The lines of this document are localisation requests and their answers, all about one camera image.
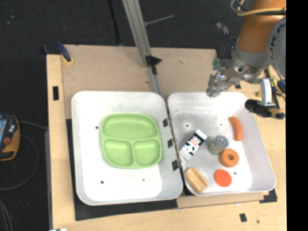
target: green divided tray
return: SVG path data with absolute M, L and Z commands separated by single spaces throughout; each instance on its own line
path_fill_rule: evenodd
M 159 128 L 148 115 L 108 115 L 101 123 L 101 138 L 104 157 L 115 167 L 151 167 L 162 158 Z

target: toy donut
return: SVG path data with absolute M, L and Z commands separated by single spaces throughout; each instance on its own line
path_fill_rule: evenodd
M 220 162 L 225 167 L 233 167 L 238 164 L 240 158 L 237 152 L 233 149 L 226 149 L 220 154 Z

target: yellow multimeter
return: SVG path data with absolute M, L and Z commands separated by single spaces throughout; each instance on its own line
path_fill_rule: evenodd
M 0 113 L 0 161 L 16 157 L 20 143 L 20 129 L 17 118 Z

